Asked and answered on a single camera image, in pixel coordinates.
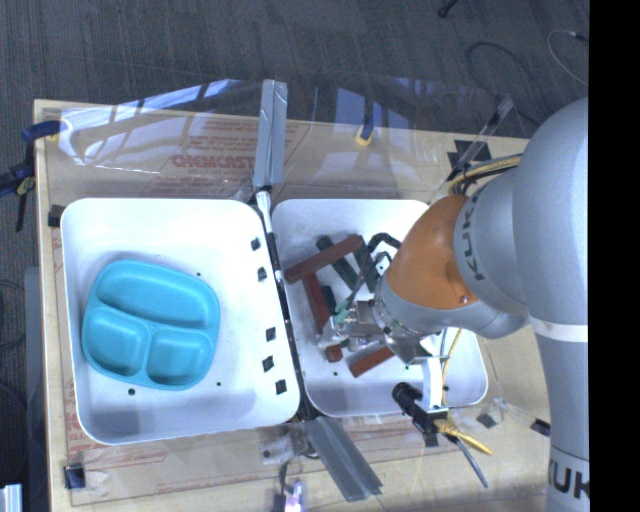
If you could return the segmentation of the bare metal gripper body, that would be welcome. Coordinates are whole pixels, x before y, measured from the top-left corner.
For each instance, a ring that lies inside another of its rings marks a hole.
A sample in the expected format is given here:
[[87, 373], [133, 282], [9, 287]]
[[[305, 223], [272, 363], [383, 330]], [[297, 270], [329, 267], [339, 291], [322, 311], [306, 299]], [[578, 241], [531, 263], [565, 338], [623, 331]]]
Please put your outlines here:
[[395, 351], [393, 334], [398, 323], [384, 304], [375, 299], [358, 300], [349, 308], [345, 319], [346, 335], [370, 338], [369, 347], [380, 346]]

